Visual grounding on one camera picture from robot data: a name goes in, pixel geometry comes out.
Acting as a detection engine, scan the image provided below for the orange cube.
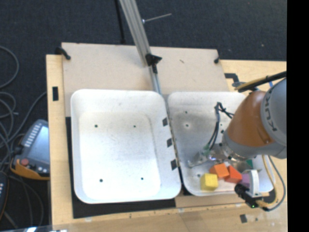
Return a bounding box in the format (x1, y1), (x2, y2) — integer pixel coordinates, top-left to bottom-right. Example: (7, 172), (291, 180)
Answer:
(209, 163), (230, 179)

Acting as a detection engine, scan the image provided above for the white plastic tray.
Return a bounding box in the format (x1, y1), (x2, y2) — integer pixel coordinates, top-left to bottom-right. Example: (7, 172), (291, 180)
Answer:
(166, 91), (276, 197)
(70, 88), (183, 204)

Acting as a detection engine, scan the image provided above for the black cylinder on white bracket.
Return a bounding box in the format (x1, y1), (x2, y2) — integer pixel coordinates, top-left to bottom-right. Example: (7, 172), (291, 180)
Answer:
(234, 169), (263, 209)

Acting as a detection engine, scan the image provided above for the red-orange cube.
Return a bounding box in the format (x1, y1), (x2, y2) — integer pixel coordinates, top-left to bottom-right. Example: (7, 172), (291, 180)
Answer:
(224, 165), (243, 184)

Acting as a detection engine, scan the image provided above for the yellow cube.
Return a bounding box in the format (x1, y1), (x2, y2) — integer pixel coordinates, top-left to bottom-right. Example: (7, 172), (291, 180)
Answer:
(200, 173), (219, 191)

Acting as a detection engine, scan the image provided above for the purple cube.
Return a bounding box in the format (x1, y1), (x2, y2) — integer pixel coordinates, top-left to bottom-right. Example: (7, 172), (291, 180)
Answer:
(239, 173), (252, 189)

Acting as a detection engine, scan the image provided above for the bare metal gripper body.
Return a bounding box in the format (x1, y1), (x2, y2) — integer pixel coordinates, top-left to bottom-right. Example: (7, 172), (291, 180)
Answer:
(204, 144), (248, 166)

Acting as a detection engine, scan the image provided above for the pale flat board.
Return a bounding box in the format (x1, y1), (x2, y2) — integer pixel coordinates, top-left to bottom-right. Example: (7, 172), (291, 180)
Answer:
(61, 42), (276, 209)

